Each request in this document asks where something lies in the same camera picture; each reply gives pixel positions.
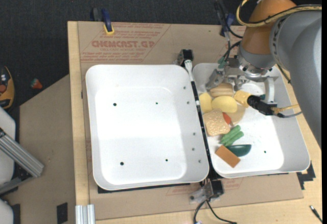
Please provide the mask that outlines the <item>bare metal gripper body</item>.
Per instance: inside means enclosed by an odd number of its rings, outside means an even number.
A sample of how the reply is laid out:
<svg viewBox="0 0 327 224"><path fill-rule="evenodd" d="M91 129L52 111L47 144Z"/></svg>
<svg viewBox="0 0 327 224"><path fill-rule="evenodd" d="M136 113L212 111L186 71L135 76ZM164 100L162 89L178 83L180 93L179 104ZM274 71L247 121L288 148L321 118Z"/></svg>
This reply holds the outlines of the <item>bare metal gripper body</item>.
<svg viewBox="0 0 327 224"><path fill-rule="evenodd" d="M224 66L224 77L228 79L259 81L268 72L258 68L244 58L229 58Z"/></svg>

